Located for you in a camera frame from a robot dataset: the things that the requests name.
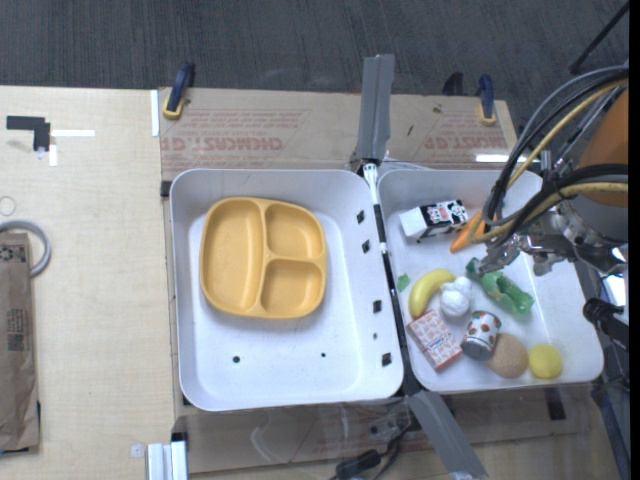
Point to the black cylinder on white bracket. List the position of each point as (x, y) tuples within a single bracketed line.
[(607, 318)]

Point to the brown paper bag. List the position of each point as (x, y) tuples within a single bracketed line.
[(17, 348)]

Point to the white garlic bulb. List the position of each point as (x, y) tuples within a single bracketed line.
[(456, 300)]

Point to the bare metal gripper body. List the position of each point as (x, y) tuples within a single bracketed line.
[(585, 248)]

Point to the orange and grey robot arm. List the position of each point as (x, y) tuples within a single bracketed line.
[(607, 133)]

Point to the yellow banana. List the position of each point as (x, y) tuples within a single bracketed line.
[(425, 288)]

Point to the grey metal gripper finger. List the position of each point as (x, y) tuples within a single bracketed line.
[(502, 255), (542, 265)]

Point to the yellow lemon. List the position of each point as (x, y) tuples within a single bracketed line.
[(545, 362)]

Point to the brown cardboard board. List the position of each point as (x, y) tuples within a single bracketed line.
[(320, 133)]

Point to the yellow divided plate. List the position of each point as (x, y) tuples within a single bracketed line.
[(235, 258)]

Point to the small can with orange print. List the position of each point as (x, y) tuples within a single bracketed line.
[(481, 335)]

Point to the orange and white carton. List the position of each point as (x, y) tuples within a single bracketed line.
[(434, 340)]

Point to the white plastic tray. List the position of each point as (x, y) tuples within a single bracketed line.
[(560, 318), (280, 368)]

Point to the small green leaf piece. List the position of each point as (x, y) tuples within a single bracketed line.
[(403, 282)]

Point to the white and black milk carton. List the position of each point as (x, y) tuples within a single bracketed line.
[(435, 218)]

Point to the orange carrot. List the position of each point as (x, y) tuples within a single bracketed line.
[(462, 238)]

